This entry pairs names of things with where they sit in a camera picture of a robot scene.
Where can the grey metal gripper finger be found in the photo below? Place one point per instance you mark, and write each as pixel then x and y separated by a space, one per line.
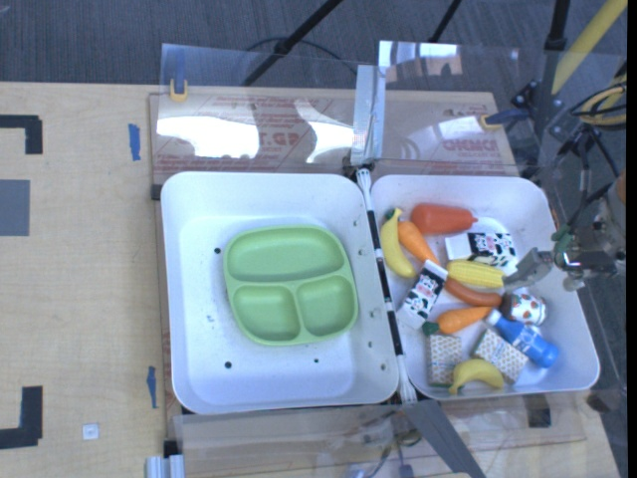
pixel 536 263
pixel 520 281

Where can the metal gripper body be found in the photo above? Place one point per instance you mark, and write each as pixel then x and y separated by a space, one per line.
pixel 589 259

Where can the white strawberry print jar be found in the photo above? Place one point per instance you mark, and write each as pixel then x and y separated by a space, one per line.
pixel 527 308

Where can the yellow corn cob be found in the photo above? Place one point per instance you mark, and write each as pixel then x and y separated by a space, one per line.
pixel 475 273

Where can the large cow print carton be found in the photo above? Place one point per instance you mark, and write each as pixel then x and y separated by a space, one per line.
pixel 490 244

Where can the orange sausage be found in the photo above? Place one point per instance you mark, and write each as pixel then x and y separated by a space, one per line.
pixel 473 295

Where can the blue bottle with white cap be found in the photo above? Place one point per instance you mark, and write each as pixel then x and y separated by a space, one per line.
pixel 527 340

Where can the orange carrot with green top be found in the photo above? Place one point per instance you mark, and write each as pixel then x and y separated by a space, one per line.
pixel 460 318

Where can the white plastic tray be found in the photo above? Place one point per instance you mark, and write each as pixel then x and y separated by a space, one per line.
pixel 567 346
pixel 199 316

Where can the small cow print carton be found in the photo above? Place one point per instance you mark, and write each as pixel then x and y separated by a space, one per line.
pixel 422 294

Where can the small yellow banana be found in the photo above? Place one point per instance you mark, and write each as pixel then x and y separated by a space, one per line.
pixel 478 372

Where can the large orange carrot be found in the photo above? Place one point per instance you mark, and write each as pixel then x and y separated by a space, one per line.
pixel 440 218

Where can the small orange carrot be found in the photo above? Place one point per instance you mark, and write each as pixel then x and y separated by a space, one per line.
pixel 415 242

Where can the large yellow banana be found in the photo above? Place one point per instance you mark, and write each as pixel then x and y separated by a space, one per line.
pixel 392 247

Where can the thin black and white rod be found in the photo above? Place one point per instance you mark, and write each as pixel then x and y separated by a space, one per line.
pixel 384 277

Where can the brown cardboard board red print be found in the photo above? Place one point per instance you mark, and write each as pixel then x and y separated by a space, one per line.
pixel 428 132

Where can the green divided plate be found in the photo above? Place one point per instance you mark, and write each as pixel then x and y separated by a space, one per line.
pixel 288 257

